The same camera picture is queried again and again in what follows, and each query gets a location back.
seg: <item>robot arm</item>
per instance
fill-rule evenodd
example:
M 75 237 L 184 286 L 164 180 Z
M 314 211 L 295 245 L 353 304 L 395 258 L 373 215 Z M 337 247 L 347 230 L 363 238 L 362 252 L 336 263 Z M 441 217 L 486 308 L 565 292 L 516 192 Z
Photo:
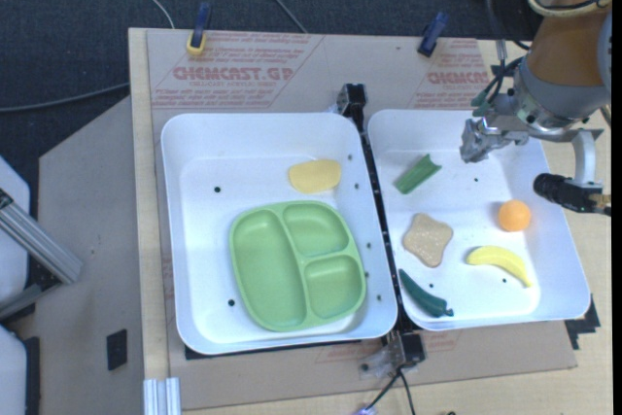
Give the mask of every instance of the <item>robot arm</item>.
M 550 6 L 539 0 L 529 3 L 544 20 L 529 52 L 502 68 L 512 74 L 513 87 L 501 93 L 499 86 L 492 90 L 492 81 L 479 101 L 474 99 L 479 107 L 473 115 L 478 120 L 466 122 L 462 159 L 480 161 L 491 150 L 511 143 L 523 145 L 530 137 L 572 142 L 575 178 L 560 182 L 558 176 L 551 176 L 555 181 L 540 176 L 535 189 L 573 211 L 604 212 L 602 189 L 594 182 L 593 147 L 602 131 L 572 126 L 610 106 L 612 0 L 554 0 Z

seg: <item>blue clamp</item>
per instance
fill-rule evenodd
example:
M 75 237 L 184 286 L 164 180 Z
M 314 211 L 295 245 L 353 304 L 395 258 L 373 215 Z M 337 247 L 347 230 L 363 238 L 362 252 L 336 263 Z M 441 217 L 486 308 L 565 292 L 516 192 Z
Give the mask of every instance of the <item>blue clamp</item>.
M 424 30 L 424 39 L 419 44 L 418 53 L 422 53 L 426 57 L 430 57 L 434 48 L 436 47 L 436 39 L 440 36 L 440 33 L 445 29 L 449 16 L 445 13 L 438 13 L 434 20 L 426 26 Z
M 190 55 L 201 55 L 205 49 L 207 41 L 207 33 L 205 30 L 210 24 L 212 17 L 212 7 L 207 2 L 201 2 L 194 24 L 194 31 L 188 37 L 186 42 L 186 50 Z

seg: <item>white tray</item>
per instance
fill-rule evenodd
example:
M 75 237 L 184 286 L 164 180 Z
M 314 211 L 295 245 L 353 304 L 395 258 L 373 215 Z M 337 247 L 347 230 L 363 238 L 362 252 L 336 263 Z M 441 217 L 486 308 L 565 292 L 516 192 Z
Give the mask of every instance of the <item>white tray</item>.
M 161 147 L 177 328 L 192 350 L 220 355 L 360 340 L 393 327 L 397 299 L 361 139 L 350 121 L 331 113 L 182 114 L 162 129 Z M 291 186 L 288 170 L 314 158 L 339 161 L 341 182 L 305 195 Z M 270 331 L 244 308 L 227 247 L 229 228 L 247 209 L 301 199 L 325 202 L 343 216 L 367 273 L 366 296 L 353 315 L 337 322 Z
M 560 206 L 534 193 L 533 181 L 548 172 L 541 144 L 493 151 L 466 164 L 460 157 L 469 112 L 385 110 L 369 120 L 368 133 L 386 210 L 397 268 L 421 287 L 447 300 L 453 317 L 433 318 L 402 289 L 404 308 L 424 329 L 445 330 L 579 317 L 590 292 Z M 394 181 L 430 154 L 440 171 L 408 195 Z M 530 206 L 524 231 L 505 232 L 497 211 L 510 198 Z M 440 266 L 430 268 L 408 253 L 401 240 L 417 213 L 449 224 L 453 238 Z M 484 245 L 502 246 L 526 263 L 534 284 L 522 284 L 491 265 L 469 265 L 465 257 Z

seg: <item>green plate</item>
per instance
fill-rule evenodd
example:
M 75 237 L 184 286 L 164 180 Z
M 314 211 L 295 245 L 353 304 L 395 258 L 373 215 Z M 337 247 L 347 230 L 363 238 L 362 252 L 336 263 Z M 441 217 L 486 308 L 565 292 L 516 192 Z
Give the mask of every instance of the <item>green plate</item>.
M 233 270 L 247 309 L 279 332 L 320 326 L 363 303 L 361 257 L 341 215 L 294 201 L 242 213 L 229 232 Z

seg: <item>yellow banana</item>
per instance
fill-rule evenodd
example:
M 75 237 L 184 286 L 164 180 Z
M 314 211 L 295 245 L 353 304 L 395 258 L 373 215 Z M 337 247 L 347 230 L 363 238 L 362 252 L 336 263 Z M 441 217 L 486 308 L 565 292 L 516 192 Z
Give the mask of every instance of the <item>yellow banana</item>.
M 466 257 L 466 262 L 468 264 L 493 264 L 516 277 L 525 287 L 532 286 L 523 260 L 511 251 L 499 246 L 482 246 L 474 249 Z

